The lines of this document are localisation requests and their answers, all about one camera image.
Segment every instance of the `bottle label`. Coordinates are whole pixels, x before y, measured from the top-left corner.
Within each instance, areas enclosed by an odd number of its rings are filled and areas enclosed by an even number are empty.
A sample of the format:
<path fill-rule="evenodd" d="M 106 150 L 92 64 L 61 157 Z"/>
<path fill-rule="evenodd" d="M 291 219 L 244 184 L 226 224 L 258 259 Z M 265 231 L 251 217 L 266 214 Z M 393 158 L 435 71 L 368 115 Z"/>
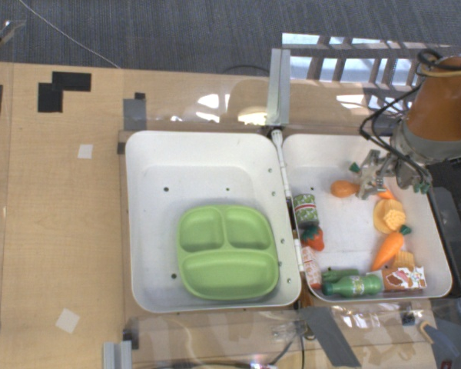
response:
<path fill-rule="evenodd" d="M 362 295 L 365 289 L 363 281 L 360 279 L 360 276 L 350 276 L 352 281 L 352 292 L 353 296 Z"/>

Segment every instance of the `green can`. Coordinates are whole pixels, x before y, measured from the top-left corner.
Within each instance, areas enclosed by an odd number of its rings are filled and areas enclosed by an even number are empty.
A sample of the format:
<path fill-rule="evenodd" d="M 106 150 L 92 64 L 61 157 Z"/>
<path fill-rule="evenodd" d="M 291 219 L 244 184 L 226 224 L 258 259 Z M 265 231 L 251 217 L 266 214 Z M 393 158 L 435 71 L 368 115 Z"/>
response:
<path fill-rule="evenodd" d="M 312 194 L 299 194 L 294 197 L 294 213 L 299 228 L 309 228 L 320 223 L 316 198 Z"/>

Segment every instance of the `white cable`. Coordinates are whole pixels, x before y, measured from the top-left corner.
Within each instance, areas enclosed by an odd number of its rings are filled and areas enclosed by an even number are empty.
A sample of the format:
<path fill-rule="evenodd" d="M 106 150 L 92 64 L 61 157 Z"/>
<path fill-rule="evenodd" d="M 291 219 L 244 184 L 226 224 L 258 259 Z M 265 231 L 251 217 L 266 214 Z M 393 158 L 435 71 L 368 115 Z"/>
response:
<path fill-rule="evenodd" d="M 101 58 L 102 60 L 104 60 L 105 62 L 109 63 L 110 65 L 112 65 L 113 67 L 116 67 L 116 68 L 121 68 L 119 65 L 117 65 L 116 63 L 112 62 L 111 60 L 109 60 L 108 58 L 105 58 L 103 55 L 100 55 L 99 53 L 97 53 L 96 51 L 93 51 L 92 49 L 90 49 L 89 47 L 85 46 L 84 44 L 82 44 L 81 42 L 77 41 L 76 39 L 72 38 L 70 35 L 68 35 L 67 33 L 63 32 L 60 28 L 56 27 L 55 25 L 53 25 L 48 19 L 44 18 L 43 16 L 41 16 L 40 14 L 38 14 L 34 9 L 32 9 L 29 5 L 27 5 L 23 0 L 18 0 L 22 5 L 24 5 L 24 7 L 26 7 L 30 12 L 32 12 L 34 15 L 36 15 L 38 18 L 40 18 L 44 23 L 46 23 L 46 25 L 52 27 L 54 30 L 56 30 L 58 33 L 60 33 L 61 35 L 65 36 L 67 39 L 69 39 L 70 41 L 72 41 L 74 44 L 77 44 L 79 47 L 85 49 L 86 51 L 89 51 L 90 53 L 98 56 L 99 58 Z"/>

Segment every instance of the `green divided plate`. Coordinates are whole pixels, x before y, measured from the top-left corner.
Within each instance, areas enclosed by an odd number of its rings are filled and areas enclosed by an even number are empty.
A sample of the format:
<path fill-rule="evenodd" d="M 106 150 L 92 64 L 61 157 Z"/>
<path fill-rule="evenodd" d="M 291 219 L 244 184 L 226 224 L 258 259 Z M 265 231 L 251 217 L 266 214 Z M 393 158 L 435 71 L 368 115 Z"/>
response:
<path fill-rule="evenodd" d="M 211 205 L 183 214 L 177 262 L 184 286 L 218 301 L 268 294 L 278 282 L 278 258 L 268 220 L 239 205 Z"/>

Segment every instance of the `dark floor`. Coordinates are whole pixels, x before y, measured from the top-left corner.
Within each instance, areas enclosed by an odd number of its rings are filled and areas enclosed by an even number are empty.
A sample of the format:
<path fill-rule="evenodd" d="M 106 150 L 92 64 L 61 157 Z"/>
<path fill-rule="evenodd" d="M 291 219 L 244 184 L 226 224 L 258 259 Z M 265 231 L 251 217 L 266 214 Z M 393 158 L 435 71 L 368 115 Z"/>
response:
<path fill-rule="evenodd" d="M 122 68 L 221 73 L 268 67 L 282 32 L 461 45 L 461 0 L 24 0 L 73 38 Z M 0 60 L 107 66 L 28 12 Z"/>

